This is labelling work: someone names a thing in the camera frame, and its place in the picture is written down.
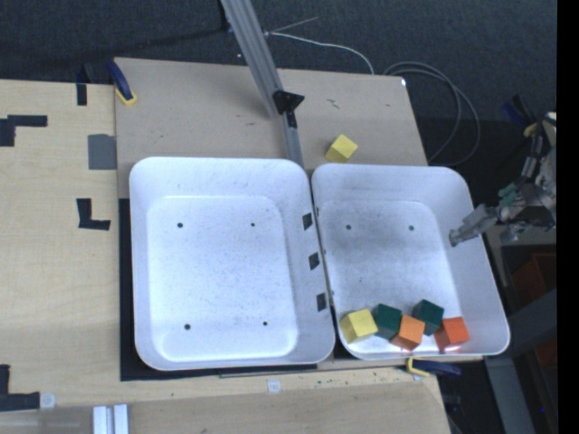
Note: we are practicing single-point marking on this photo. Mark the white plastic tray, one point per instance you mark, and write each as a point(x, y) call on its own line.
point(217, 269)
point(389, 260)

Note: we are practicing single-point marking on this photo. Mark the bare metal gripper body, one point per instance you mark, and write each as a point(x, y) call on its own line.
point(534, 213)

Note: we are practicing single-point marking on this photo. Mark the orange cube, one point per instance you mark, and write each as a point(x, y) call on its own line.
point(410, 330)
point(453, 333)

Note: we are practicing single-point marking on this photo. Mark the yellow cube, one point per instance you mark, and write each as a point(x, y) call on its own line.
point(358, 326)
point(340, 148)

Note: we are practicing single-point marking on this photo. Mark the brown flat board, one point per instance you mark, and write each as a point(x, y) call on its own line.
point(203, 116)

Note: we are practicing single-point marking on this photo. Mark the green cube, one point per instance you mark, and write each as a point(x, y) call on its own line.
point(429, 314)
point(388, 318)

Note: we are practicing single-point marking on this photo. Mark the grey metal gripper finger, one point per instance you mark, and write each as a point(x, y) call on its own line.
point(509, 234)
point(480, 219)

